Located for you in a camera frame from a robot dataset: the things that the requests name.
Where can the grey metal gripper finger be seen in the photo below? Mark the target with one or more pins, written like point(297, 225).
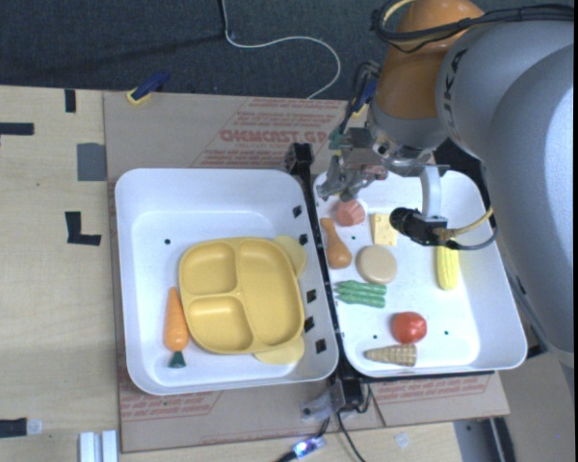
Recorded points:
point(328, 183)
point(352, 187)

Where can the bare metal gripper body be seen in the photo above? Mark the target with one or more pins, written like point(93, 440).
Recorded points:
point(363, 154)

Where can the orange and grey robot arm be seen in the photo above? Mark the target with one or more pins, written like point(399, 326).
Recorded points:
point(510, 128)

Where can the pink toy shell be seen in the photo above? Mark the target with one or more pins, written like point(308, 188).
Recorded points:
point(350, 212)

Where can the yellow cheese wedge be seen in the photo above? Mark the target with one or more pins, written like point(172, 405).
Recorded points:
point(383, 229)

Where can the orange toy chicken drumstick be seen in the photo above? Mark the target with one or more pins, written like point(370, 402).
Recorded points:
point(338, 250)

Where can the beige round biscuit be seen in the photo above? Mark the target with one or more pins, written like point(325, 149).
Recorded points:
point(376, 264)

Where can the green toy beans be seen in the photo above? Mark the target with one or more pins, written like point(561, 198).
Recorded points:
point(361, 294)

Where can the yellow corn cob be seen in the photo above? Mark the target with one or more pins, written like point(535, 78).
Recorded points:
point(447, 267)

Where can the yellow divided plate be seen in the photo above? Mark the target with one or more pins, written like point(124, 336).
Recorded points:
point(250, 282)

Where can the red tomato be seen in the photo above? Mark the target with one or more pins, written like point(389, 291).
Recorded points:
point(408, 327)

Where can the white plastic tray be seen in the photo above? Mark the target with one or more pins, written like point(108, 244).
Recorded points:
point(164, 200)
point(477, 277)

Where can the brown cardboard board red print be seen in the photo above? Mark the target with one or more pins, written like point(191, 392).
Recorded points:
point(173, 133)

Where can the beige waffle cone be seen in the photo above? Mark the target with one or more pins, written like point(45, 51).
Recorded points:
point(395, 354)

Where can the orange carrot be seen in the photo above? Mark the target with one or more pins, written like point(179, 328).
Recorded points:
point(175, 323)

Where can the black cylinder on white bracket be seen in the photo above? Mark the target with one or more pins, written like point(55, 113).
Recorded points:
point(416, 223)

